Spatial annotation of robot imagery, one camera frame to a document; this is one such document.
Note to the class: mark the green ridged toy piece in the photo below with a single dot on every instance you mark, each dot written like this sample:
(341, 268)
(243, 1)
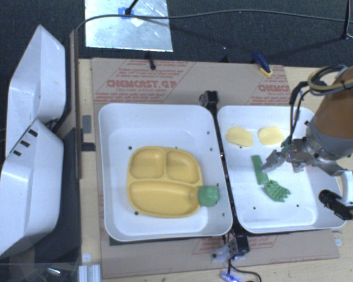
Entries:
(278, 191)

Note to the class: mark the green round toy vegetable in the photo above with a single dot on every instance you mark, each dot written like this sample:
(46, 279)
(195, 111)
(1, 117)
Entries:
(208, 196)

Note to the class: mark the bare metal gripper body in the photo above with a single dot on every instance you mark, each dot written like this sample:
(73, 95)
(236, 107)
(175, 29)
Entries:
(301, 154)

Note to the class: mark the green flat strip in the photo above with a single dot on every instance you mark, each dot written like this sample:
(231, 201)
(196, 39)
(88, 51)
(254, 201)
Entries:
(258, 172)

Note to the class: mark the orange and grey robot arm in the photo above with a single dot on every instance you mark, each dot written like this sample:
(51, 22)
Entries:
(338, 113)

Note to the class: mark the yellow divided plate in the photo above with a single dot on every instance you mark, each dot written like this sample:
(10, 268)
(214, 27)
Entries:
(161, 197)

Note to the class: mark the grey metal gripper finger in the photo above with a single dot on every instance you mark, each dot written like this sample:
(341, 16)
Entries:
(275, 156)
(269, 166)

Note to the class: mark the brown cardboard board red print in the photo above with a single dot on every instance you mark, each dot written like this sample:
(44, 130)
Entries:
(217, 81)

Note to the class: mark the thin black rod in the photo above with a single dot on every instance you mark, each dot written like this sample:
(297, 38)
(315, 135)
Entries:
(223, 163)

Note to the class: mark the yellow oval slice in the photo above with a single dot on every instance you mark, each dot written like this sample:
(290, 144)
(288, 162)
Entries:
(270, 135)
(239, 136)

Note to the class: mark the white plastic tray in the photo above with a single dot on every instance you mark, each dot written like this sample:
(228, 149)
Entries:
(161, 122)
(297, 216)

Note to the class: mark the black cylinder on white bracket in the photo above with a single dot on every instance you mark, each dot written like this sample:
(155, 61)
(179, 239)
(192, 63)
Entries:
(336, 203)

